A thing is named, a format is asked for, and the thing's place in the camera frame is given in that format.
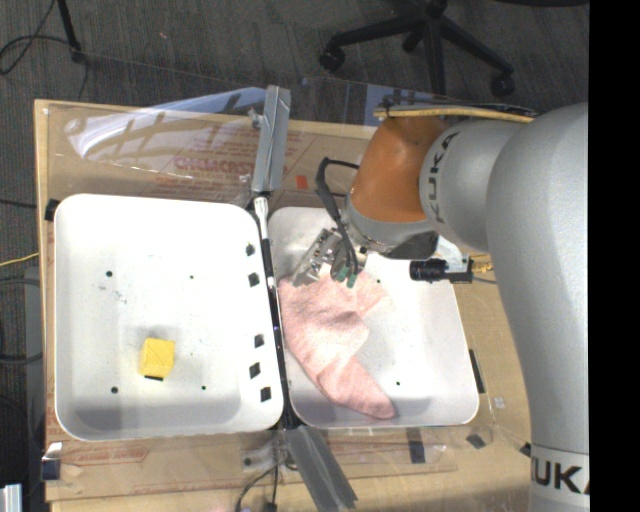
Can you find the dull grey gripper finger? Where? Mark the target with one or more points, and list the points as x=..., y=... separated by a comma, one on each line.
x=302, y=274
x=321, y=272

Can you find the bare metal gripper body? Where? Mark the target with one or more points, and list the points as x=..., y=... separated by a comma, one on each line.
x=327, y=245

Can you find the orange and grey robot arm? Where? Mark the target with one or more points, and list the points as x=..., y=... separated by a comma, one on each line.
x=530, y=210

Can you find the pink cloth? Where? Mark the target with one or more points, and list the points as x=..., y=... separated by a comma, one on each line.
x=325, y=325

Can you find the white plastic tray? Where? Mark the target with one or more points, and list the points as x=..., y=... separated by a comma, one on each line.
x=165, y=305
x=425, y=350

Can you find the yellow cube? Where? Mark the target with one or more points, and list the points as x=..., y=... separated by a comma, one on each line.
x=157, y=356

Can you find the brown cardboard board red print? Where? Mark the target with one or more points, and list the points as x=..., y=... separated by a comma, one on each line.
x=165, y=165

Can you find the black cylinder on white bracket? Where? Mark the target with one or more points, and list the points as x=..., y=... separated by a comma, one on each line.
x=434, y=269

